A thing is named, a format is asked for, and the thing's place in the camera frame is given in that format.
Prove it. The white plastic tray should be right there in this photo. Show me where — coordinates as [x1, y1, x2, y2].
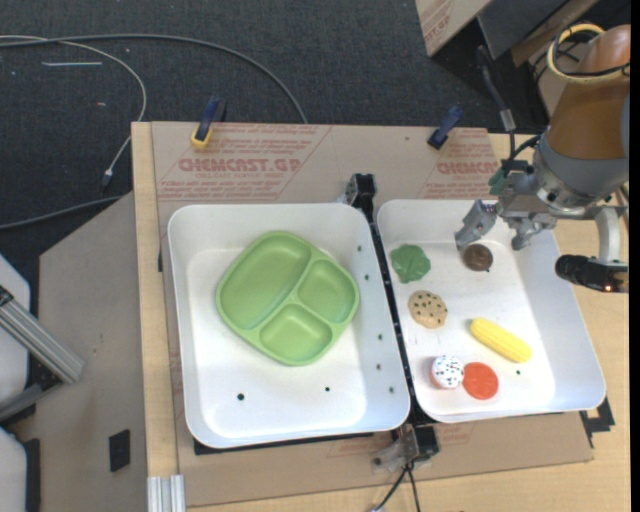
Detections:
[166, 202, 412, 449]
[375, 198, 608, 424]

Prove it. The green lettuce leaf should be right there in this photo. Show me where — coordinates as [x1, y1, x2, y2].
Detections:
[389, 243, 432, 285]

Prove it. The thin black rod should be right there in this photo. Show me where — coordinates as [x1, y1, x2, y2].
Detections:
[367, 219, 419, 426]

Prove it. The beige chocolate chip cookie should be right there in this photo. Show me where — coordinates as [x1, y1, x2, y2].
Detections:
[407, 290, 449, 330]

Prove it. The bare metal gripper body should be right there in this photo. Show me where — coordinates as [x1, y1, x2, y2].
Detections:
[495, 169, 587, 226]

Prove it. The brown cardboard board red print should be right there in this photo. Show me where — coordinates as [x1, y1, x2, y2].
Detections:
[149, 121, 596, 508]

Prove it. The black cylinder on white bracket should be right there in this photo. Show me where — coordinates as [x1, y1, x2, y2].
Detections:
[554, 204, 630, 295]

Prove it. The orange round slice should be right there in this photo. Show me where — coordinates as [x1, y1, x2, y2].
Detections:
[461, 362, 500, 401]

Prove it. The white sprinkled cupcake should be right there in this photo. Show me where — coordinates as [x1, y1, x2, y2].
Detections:
[430, 354, 466, 390]

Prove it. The yellow corn cob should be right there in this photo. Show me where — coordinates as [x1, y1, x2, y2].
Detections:
[469, 317, 533, 364]

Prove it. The brown round chocolate ball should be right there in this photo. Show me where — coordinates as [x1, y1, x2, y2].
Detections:
[462, 243, 495, 273]

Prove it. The black block with thin wires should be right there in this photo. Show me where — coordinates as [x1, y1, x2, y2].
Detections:
[372, 423, 441, 474]
[344, 172, 376, 207]

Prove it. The green divided plate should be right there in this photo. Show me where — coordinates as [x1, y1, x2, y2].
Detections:
[215, 230, 361, 367]

